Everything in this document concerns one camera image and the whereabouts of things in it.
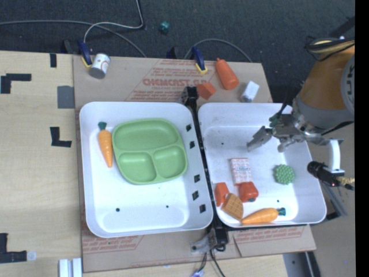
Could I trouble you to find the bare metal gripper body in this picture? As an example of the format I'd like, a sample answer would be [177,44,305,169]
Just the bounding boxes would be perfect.
[270,114,324,144]

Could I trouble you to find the orange carton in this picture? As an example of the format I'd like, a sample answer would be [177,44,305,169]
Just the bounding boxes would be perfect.
[196,81,217,101]
[213,182,230,208]

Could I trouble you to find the black block with thin wires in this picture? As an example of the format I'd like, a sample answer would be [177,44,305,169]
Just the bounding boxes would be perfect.
[180,85,200,107]
[211,226,230,252]

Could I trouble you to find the white plastic tray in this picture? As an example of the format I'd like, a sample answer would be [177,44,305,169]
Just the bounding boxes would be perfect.
[78,100,214,239]
[197,102,328,229]

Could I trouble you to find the brown waffle biscuit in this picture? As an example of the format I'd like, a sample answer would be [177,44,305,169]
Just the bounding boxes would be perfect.
[220,192,245,222]

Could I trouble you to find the green grapes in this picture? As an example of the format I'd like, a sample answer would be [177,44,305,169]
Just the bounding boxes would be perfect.
[273,163,296,186]

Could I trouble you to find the orange bell pepper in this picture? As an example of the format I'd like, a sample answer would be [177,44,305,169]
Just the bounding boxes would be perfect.
[238,181,259,204]

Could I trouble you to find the brown cardboard board, red print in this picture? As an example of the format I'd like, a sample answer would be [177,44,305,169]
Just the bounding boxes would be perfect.
[71,54,317,274]

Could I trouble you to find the orange carrot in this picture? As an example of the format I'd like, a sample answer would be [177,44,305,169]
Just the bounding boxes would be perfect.
[97,121,114,169]
[240,207,287,226]

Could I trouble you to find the white can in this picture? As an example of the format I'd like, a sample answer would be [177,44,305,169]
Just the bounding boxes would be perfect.
[88,53,112,80]

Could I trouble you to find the thin black rod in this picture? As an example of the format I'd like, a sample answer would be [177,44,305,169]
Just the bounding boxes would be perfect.
[189,98,220,255]

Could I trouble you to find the black cylinder on white bracket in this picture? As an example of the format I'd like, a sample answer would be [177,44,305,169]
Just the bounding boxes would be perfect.
[306,138,346,188]

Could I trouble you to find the orange and white packet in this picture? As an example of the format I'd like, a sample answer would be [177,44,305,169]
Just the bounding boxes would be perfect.
[229,157,253,186]

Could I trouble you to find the white carton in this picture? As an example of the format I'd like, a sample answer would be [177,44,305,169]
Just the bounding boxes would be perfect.
[240,80,261,103]

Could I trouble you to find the orange bottle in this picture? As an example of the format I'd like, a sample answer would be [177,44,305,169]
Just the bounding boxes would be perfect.
[215,57,240,91]

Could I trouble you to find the green divided plate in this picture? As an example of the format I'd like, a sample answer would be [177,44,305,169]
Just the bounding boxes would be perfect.
[111,118,189,186]

